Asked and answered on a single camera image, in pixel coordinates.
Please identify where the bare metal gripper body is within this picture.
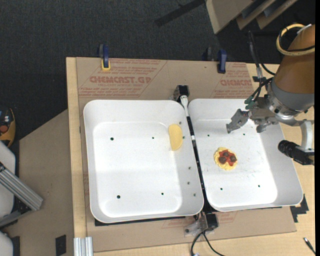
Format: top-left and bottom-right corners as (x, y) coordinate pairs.
(247, 96), (305, 127)

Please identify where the toy spaghetti with meatballs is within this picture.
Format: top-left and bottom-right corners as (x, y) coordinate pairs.
(213, 146), (238, 171)

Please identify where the thin black and white rod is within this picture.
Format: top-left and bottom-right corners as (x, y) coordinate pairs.
(180, 96), (209, 213)

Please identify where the white plastic tray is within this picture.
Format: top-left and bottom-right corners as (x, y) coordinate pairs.
(187, 98), (304, 212)
(82, 99), (205, 224)

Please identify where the yellow half-round toy taco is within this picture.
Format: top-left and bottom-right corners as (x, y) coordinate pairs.
(168, 123), (184, 152)

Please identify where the brown cardboard board red print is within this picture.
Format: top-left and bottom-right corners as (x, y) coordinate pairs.
(75, 57), (298, 253)

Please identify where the black cylinder on white bracket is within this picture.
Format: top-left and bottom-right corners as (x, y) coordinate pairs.
(277, 119), (315, 166)

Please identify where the black block with thin wires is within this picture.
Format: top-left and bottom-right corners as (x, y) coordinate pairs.
(170, 84), (190, 101)
(184, 212), (220, 237)

